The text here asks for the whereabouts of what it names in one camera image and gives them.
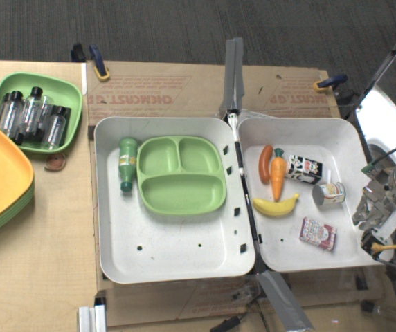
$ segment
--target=banana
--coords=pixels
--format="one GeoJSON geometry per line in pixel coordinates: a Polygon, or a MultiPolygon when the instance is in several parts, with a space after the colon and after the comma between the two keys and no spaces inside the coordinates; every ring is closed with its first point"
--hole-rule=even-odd
{"type": "Polygon", "coordinates": [[[291,198],[279,202],[254,198],[252,199],[252,204],[261,214],[268,216],[283,216],[289,214],[295,208],[296,199],[298,199],[299,196],[299,193],[295,193],[291,198]]]}

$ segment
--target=wooden table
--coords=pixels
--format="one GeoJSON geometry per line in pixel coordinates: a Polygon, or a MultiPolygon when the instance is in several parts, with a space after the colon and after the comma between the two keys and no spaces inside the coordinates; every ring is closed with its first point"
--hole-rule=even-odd
{"type": "MultiPolygon", "coordinates": [[[[84,88],[81,64],[0,61],[0,81],[17,71],[58,77],[84,88]]],[[[104,288],[99,283],[96,259],[95,178],[88,123],[89,108],[84,97],[79,130],[65,152],[67,164],[62,171],[48,172],[44,169],[45,156],[27,154],[35,171],[34,199],[0,228],[0,331],[76,331],[78,308],[92,306],[97,292],[104,288]]],[[[312,324],[318,331],[396,331],[396,324],[362,316],[357,300],[369,295],[360,295],[356,287],[349,286],[355,273],[344,270],[291,277],[312,324]],[[341,303],[332,292],[311,289],[320,279],[337,284],[343,296],[341,303]]],[[[384,295],[395,304],[390,282],[381,269],[372,270],[370,276],[378,280],[378,284],[371,284],[373,296],[384,295]]],[[[238,331],[266,331],[260,308],[248,314],[238,331]]],[[[284,331],[273,311],[267,307],[262,310],[272,331],[284,331]]],[[[110,313],[126,311],[111,308],[110,313]]],[[[111,331],[208,331],[222,320],[210,317],[111,331]]]]}

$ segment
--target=white can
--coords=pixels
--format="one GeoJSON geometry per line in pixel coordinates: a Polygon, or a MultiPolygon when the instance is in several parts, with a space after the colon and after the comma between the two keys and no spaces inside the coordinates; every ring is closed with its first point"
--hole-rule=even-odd
{"type": "Polygon", "coordinates": [[[312,197],[317,205],[342,203],[345,200],[345,188],[341,182],[315,185],[312,197]]]}

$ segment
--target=green bottle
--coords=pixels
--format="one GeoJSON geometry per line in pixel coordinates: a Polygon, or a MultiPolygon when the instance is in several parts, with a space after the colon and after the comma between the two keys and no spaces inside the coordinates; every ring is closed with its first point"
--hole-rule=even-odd
{"type": "Polygon", "coordinates": [[[121,175],[121,190],[131,192],[132,181],[136,175],[136,150],[138,145],[133,138],[124,138],[120,141],[119,170],[121,175]]]}

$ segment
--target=hot dog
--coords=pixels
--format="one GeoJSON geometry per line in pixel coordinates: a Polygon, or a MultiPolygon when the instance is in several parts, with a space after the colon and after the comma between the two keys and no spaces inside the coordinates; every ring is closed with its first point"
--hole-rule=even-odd
{"type": "Polygon", "coordinates": [[[266,145],[261,151],[260,160],[258,162],[258,172],[260,174],[260,179],[265,185],[270,182],[269,162],[272,157],[272,153],[272,145],[266,145]]]}

